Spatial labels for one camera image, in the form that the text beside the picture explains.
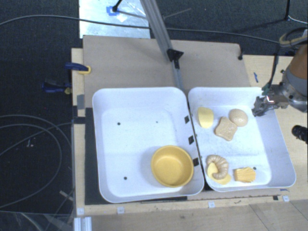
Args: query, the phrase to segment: black clamp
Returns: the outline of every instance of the black clamp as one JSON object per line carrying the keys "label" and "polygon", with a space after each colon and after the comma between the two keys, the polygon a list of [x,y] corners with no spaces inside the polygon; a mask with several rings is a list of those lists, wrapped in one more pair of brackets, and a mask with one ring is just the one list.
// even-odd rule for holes
{"label": "black clamp", "polygon": [[180,69],[180,64],[179,64],[179,59],[181,56],[184,54],[184,52],[181,51],[176,51],[174,49],[168,49],[167,50],[167,55],[169,57],[169,60],[174,62],[174,67],[176,69]]}

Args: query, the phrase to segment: white tray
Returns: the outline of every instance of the white tray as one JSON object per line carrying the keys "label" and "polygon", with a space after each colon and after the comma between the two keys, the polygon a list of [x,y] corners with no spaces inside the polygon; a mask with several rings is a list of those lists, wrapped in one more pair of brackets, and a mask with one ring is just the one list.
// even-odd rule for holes
{"label": "white tray", "polygon": [[[276,114],[268,111],[254,117],[251,109],[261,88],[193,88],[188,94],[192,122],[203,165],[210,154],[223,156],[229,162],[230,183],[220,185],[205,175],[208,185],[218,192],[236,190],[290,187],[295,183],[295,171],[283,140]],[[197,110],[200,106],[214,112],[214,124],[205,129],[199,125]],[[238,128],[232,141],[214,134],[219,119],[228,117],[231,109],[242,109],[248,115],[248,124]],[[234,180],[233,170],[255,167],[256,180],[242,183]]]}
{"label": "white tray", "polygon": [[176,145],[198,158],[185,94],[173,87],[101,89],[93,96],[99,188],[111,203],[179,197],[204,187],[201,165],[183,187],[161,185],[151,171],[153,153]]}

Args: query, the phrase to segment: blue marking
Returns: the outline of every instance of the blue marking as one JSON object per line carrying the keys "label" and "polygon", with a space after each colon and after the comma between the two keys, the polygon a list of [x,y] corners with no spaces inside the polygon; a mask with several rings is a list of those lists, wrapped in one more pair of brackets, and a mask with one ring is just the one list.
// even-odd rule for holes
{"label": "blue marking", "polygon": [[106,7],[106,11],[107,11],[107,14],[109,14],[109,16],[117,16],[120,14],[119,12],[113,12],[112,6]]}
{"label": "blue marking", "polygon": [[259,83],[258,78],[257,78],[258,75],[255,72],[254,72],[254,76],[255,76],[256,82]]}

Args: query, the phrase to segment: dark carpet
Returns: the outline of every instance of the dark carpet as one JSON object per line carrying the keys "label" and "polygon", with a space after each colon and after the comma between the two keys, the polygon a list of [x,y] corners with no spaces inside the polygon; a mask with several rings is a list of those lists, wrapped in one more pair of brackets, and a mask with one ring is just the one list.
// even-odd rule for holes
{"label": "dark carpet", "polygon": [[[283,20],[287,0],[157,0],[157,3],[165,16],[191,8],[166,18],[167,27],[241,33],[277,41],[282,34],[305,26]],[[307,4],[308,0],[292,0],[290,15],[307,21]],[[0,23],[30,14],[78,17],[78,9],[78,0],[0,0]],[[275,44],[256,39],[193,32],[170,31],[169,34],[172,39],[238,43],[246,54],[272,55],[275,52]],[[55,124],[70,122],[71,95],[45,93],[41,84],[45,79],[69,82],[69,72],[63,66],[70,61],[71,48],[81,46],[76,21],[32,18],[1,26],[0,116],[27,114]],[[20,123],[50,127],[33,118],[0,118],[0,127]],[[70,126],[61,128],[70,139]],[[0,153],[38,131],[27,126],[0,128]],[[59,174],[40,193],[0,210],[55,213],[64,200],[59,191],[71,192],[71,148],[61,133],[55,129],[51,132],[58,138],[63,153]],[[59,160],[57,143],[47,132],[1,155],[0,206],[42,188],[55,174]],[[59,213],[69,213],[71,206],[67,201]]]}

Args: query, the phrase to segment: bowl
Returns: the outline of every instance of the bowl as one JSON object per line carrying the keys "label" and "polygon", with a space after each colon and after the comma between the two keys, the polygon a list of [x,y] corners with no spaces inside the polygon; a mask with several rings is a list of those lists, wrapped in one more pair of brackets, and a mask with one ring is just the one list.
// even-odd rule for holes
{"label": "bowl", "polygon": [[160,147],[152,156],[151,169],[156,180],[167,187],[186,185],[193,177],[193,161],[175,145]]}

